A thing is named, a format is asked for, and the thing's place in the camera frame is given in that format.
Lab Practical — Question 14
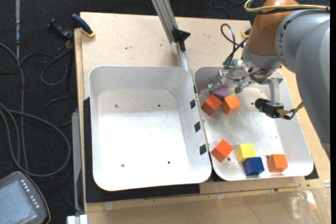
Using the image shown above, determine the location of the orange cube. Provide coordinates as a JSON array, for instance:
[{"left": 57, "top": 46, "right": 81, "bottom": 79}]
[
  {"left": 266, "top": 153, "right": 289, "bottom": 174},
  {"left": 221, "top": 94, "right": 242, "bottom": 115}
]

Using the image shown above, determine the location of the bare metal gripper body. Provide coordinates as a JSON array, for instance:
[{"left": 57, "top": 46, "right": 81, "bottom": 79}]
[{"left": 222, "top": 58, "right": 271, "bottom": 85}]

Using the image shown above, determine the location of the yellow cube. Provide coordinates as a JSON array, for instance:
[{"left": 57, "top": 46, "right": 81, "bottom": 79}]
[{"left": 235, "top": 143, "right": 257, "bottom": 164}]

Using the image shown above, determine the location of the pale wood board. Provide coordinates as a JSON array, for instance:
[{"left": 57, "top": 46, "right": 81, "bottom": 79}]
[{"left": 74, "top": 12, "right": 331, "bottom": 213}]

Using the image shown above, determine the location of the white plastic tray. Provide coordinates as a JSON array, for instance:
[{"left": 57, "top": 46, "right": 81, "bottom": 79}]
[
  {"left": 194, "top": 66, "right": 314, "bottom": 182},
  {"left": 88, "top": 65, "right": 213, "bottom": 192}
]

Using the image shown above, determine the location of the purple cube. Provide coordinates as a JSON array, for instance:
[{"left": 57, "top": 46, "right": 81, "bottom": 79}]
[{"left": 212, "top": 86, "right": 229, "bottom": 101}]

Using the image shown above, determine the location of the black cylinder on white bracket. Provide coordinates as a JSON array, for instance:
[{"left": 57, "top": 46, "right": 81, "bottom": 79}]
[{"left": 254, "top": 78, "right": 286, "bottom": 119}]

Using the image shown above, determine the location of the red-orange cube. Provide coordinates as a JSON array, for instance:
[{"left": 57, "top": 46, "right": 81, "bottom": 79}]
[
  {"left": 210, "top": 138, "right": 234, "bottom": 163},
  {"left": 201, "top": 94, "right": 223, "bottom": 117}
]

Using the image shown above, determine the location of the blue cube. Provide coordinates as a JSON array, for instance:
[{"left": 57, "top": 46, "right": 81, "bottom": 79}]
[{"left": 242, "top": 156, "right": 265, "bottom": 177}]

